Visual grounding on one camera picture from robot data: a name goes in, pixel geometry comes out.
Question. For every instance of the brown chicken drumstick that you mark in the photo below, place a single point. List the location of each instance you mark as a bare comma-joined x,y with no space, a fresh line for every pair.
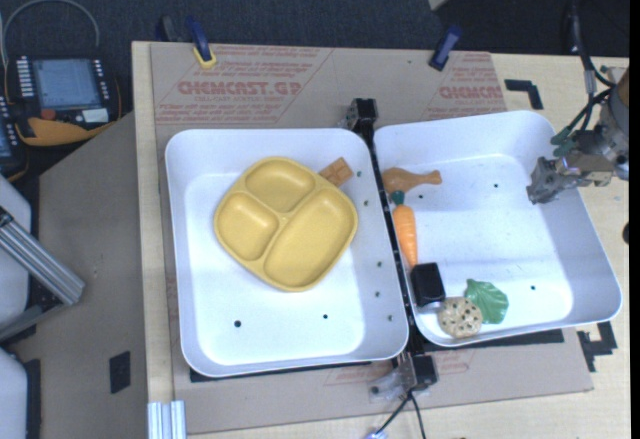
404,179

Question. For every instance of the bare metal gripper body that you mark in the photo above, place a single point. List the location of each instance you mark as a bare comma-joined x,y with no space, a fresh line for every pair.
590,166

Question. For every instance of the thin black rod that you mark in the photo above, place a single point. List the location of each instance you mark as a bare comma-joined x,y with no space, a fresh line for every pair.
386,212

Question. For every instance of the white plastic tray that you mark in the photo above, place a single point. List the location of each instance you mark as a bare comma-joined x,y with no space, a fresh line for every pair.
500,247
280,327

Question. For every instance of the brown waffle biscuit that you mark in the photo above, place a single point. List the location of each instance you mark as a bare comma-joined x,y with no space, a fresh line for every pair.
336,171

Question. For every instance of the tan chocolate chip cookie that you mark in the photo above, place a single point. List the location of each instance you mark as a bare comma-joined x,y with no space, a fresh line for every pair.
460,318

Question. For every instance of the green lettuce leaf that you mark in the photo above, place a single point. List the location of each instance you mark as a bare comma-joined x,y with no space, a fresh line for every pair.
489,302

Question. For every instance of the orange carrot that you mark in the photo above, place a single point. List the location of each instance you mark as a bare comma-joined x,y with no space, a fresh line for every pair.
406,229

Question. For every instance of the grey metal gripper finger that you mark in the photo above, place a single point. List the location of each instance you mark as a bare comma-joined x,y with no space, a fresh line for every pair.
551,192
543,173

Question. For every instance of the brown cardboard board red print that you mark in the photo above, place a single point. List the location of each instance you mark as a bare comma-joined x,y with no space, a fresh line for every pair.
250,92

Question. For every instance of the black box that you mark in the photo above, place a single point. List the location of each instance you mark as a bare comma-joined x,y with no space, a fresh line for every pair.
428,284

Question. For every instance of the yellow divided plate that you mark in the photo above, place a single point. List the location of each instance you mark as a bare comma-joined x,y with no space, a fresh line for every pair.
295,227

